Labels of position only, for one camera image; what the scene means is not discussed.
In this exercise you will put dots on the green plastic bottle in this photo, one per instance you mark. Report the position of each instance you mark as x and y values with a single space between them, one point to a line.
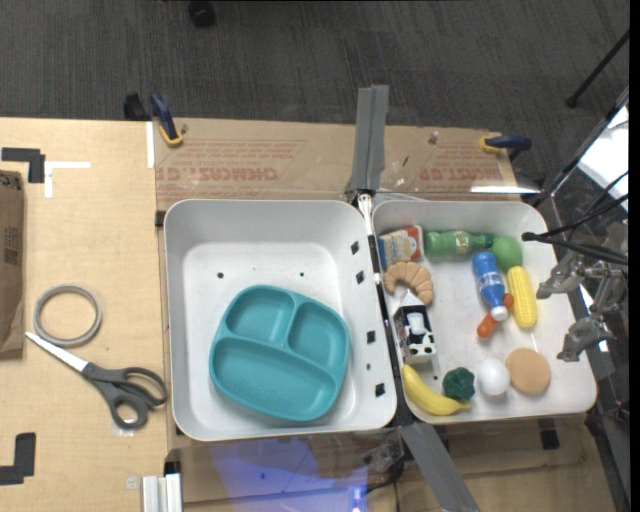
450 244

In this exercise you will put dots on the white plastic tray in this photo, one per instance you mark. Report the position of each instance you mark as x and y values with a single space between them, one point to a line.
260 225
565 380

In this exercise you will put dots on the brown cardboard board red print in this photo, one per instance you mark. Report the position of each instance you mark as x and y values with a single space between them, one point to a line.
225 175

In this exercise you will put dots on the green broccoli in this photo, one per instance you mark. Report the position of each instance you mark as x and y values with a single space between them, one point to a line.
458 384

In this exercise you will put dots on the black and white milk carton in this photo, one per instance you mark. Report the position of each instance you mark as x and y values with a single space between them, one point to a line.
415 332

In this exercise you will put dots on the teal divided plate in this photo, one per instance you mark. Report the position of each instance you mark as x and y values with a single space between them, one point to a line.
270 365

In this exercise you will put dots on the yellow banana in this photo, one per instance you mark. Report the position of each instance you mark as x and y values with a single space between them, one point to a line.
425 397

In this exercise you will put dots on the yellow corn cob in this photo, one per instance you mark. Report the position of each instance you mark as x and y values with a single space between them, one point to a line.
522 297

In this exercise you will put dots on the brown paper bag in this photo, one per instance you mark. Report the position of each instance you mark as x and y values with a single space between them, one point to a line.
10 260

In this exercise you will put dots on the orange carrot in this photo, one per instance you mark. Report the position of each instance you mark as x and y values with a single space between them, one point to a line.
485 327

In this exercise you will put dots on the tan croissant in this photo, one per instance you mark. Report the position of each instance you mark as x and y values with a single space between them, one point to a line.
407 275

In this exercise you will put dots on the tan round biscuit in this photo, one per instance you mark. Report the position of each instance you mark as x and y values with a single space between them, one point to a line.
528 371

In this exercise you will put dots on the white egg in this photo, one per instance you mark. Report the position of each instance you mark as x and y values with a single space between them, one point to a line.
493 377

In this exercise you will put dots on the blue plastic bottle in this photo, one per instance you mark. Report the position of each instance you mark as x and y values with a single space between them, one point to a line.
489 282

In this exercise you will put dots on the green lime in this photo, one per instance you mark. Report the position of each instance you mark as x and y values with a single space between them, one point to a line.
509 251

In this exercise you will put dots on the grey tape roll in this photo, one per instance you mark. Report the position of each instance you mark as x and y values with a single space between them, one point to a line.
37 316

